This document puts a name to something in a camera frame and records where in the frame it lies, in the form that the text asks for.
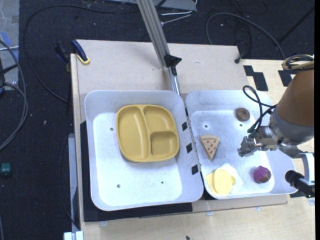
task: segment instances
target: pizza slice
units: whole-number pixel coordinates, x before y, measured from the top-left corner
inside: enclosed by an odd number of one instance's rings
[[[217,151],[220,138],[215,135],[202,135],[200,136],[200,141],[208,158],[212,160]]]

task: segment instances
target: green object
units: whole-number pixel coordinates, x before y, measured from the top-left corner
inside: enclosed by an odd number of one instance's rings
[[[12,175],[11,164],[9,162],[3,162],[1,164],[0,175],[2,177],[8,177]]]

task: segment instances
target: yellow plate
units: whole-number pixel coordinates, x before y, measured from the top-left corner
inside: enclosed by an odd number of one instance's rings
[[[180,142],[176,122],[159,105],[128,105],[116,114],[116,137],[121,154],[132,162],[173,158]]]

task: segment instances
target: blue and yellow clamp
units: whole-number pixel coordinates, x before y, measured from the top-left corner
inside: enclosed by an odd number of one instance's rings
[[[81,63],[83,65],[88,65],[90,63],[90,59],[86,55],[84,49],[82,49],[81,45],[76,40],[72,40],[72,46],[74,47],[76,56],[81,61]]]

